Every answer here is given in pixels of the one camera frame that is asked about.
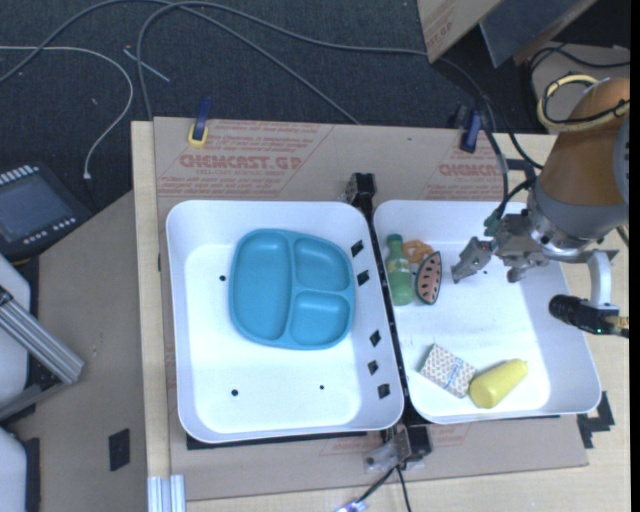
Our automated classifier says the blue divided plate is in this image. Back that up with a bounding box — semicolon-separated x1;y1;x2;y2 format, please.
228;227;358;352

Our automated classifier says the watermelon slice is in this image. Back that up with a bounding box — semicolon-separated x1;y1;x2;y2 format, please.
413;250;444;306

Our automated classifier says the white patterned packet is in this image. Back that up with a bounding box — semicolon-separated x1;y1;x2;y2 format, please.
418;342;478;400

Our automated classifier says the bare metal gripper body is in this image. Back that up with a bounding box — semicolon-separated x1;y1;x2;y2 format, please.
491;210;596;271

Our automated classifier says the white plastic tray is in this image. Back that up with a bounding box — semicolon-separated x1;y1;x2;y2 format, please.
372;199;603;426
164;199;406;444

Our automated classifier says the orange pretzel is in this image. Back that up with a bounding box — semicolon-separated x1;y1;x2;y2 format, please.
401;239;431;270

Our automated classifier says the green bottle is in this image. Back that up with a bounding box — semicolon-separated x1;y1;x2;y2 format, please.
384;233;416;308

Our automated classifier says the black block with thin wires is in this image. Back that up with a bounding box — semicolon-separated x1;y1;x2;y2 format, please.
363;424;433;474
344;171;377;207

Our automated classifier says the brown cardboard board red print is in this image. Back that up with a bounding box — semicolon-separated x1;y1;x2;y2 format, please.
152;116;591;503

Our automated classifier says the black cylinder on white bracket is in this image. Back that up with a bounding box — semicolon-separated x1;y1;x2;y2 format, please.
548;247;627;337

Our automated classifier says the yellow bottle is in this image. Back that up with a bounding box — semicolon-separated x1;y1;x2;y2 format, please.
467;357;530;410

